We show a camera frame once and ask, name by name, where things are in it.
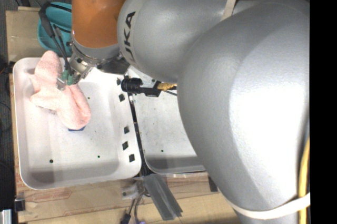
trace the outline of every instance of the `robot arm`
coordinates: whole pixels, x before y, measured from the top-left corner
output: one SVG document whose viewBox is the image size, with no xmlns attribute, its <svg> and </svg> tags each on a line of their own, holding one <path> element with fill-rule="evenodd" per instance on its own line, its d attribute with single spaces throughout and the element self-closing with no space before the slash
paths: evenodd
<svg viewBox="0 0 337 224">
<path fill-rule="evenodd" d="M 264 211 L 296 198 L 309 120 L 310 4 L 240 0 L 221 21 L 226 0 L 122 1 L 116 12 L 102 10 L 102 19 L 93 15 L 90 22 L 102 23 L 93 32 L 80 26 L 86 12 L 73 0 L 77 57 L 94 66 L 120 51 L 153 79 L 177 83 L 189 140 L 237 206 Z M 97 32 L 116 22 L 116 13 L 116 37 L 101 38 Z M 272 220 L 238 215 L 249 224 L 298 221 L 297 213 Z"/>
<path fill-rule="evenodd" d="M 117 19 L 125 0 L 72 0 L 70 65 L 74 80 L 86 77 L 119 55 Z"/>
</svg>

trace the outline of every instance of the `black hole in tray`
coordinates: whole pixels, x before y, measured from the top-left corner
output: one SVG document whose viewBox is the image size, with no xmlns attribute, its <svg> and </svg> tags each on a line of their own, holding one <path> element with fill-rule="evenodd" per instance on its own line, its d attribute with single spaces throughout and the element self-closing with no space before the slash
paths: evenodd
<svg viewBox="0 0 337 224">
<path fill-rule="evenodd" d="M 128 148 L 127 142 L 124 142 L 124 143 L 122 144 L 122 146 L 123 146 L 123 150 L 125 150 L 126 148 Z"/>
<path fill-rule="evenodd" d="M 125 100 L 125 96 L 123 94 L 120 94 L 118 97 L 120 98 L 120 102 L 122 102 L 123 100 Z"/>
<path fill-rule="evenodd" d="M 128 160 L 129 160 L 129 162 L 134 161 L 135 160 L 135 155 L 134 154 L 129 155 L 128 156 Z"/>
</svg>

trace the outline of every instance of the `metal bracket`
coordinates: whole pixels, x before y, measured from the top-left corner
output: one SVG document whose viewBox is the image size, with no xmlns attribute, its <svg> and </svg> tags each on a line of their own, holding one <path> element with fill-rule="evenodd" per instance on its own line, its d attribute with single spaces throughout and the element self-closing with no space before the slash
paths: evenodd
<svg viewBox="0 0 337 224">
<path fill-rule="evenodd" d="M 163 220 L 173 220 L 181 217 L 183 210 L 173 196 L 164 179 L 159 174 L 143 177 L 146 190 L 151 195 L 153 203 Z"/>
<path fill-rule="evenodd" d="M 66 85 L 66 82 L 65 82 L 65 81 L 63 81 L 63 80 L 60 79 L 59 77 L 56 79 L 56 87 L 57 87 L 57 89 L 63 91 L 65 85 Z"/>
<path fill-rule="evenodd" d="M 132 186 L 122 189 L 122 199 L 135 199 L 145 192 L 143 180 L 137 180 Z"/>
<path fill-rule="evenodd" d="M 89 74 L 90 70 L 95 66 L 94 64 L 84 62 L 81 58 L 77 57 L 75 53 L 72 54 L 69 64 L 70 67 L 75 71 L 75 83 L 81 79 L 84 79 Z"/>
<path fill-rule="evenodd" d="M 0 224 L 12 224 L 11 209 L 3 210 L 0 212 Z"/>
</svg>

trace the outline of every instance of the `white tray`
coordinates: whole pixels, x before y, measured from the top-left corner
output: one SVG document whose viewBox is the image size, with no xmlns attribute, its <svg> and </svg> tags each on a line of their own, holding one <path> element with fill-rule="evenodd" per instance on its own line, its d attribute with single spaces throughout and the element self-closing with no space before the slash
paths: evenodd
<svg viewBox="0 0 337 224">
<path fill-rule="evenodd" d="M 130 77 L 152 78 L 130 67 Z M 204 171 L 185 132 L 177 97 L 162 92 L 158 98 L 133 95 L 147 166 L 158 174 Z"/>
<path fill-rule="evenodd" d="M 92 117 L 83 131 L 70 132 L 54 112 L 29 100 L 34 90 L 27 74 L 34 73 L 39 60 L 21 59 L 13 69 L 19 167 L 25 184 L 49 189 L 135 176 L 141 157 L 127 94 L 116 82 L 123 76 L 92 69 L 79 82 Z"/>
</svg>

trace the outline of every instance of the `yellow cable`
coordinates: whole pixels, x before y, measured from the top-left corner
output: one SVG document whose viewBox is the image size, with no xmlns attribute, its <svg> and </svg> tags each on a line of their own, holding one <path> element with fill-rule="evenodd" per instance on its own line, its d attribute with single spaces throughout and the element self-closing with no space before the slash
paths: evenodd
<svg viewBox="0 0 337 224">
<path fill-rule="evenodd" d="M 175 86 L 177 86 L 176 83 L 160 83 L 160 84 L 158 84 L 157 89 L 166 91 L 166 90 L 169 90 L 169 89 L 171 89 Z"/>
<path fill-rule="evenodd" d="M 310 157 L 310 137 L 305 143 L 299 176 L 299 198 L 306 195 L 306 185 L 308 183 L 308 169 Z M 306 224 L 306 208 L 299 211 L 299 224 Z"/>
</svg>

